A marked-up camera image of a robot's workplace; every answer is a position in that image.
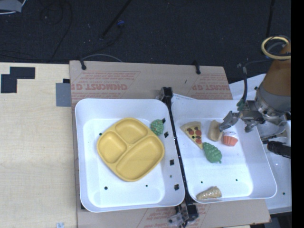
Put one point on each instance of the pizza slice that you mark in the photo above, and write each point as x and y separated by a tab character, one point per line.
193	132

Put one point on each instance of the yellow waffle cone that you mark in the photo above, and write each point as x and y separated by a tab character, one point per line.
210	193

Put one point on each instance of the black cylinder on white bracket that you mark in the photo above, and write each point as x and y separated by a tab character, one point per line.
279	148

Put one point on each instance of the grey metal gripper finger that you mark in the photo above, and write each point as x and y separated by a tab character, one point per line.
229	120
250	128

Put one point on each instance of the thin black rod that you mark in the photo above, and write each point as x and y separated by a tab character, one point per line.
177	141

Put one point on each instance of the large green grapes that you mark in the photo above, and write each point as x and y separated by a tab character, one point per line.
212	153

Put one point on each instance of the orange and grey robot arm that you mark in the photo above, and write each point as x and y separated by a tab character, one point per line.
278	77

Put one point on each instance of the brown cardboard board red print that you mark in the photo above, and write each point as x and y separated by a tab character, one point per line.
147	79

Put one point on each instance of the white plastic tray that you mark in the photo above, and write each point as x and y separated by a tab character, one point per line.
128	193
225	172

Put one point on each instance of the yellow divided plate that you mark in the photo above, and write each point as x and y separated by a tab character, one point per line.
133	151

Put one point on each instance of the orange cupcake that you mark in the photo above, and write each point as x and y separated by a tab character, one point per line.
230	140

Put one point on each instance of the tan bread bun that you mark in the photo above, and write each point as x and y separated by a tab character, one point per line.
213	132

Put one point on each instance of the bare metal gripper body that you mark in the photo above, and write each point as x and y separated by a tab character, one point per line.
253	114

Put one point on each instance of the small green grapes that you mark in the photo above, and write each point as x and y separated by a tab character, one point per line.
157	127

